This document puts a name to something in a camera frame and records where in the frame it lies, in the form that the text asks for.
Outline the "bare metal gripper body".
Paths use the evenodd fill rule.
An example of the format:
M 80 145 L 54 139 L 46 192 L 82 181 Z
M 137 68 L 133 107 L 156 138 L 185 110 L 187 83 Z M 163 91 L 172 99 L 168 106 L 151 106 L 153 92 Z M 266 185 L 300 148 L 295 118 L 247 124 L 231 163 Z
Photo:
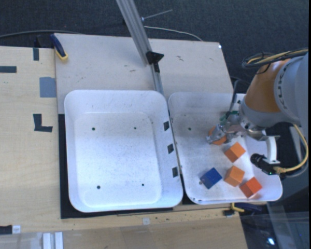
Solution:
M 230 132 L 226 135 L 227 141 L 236 137 L 249 136 L 256 141 L 265 141 L 266 134 L 262 127 L 254 124 L 244 113 L 225 113 L 222 124 L 230 123 Z

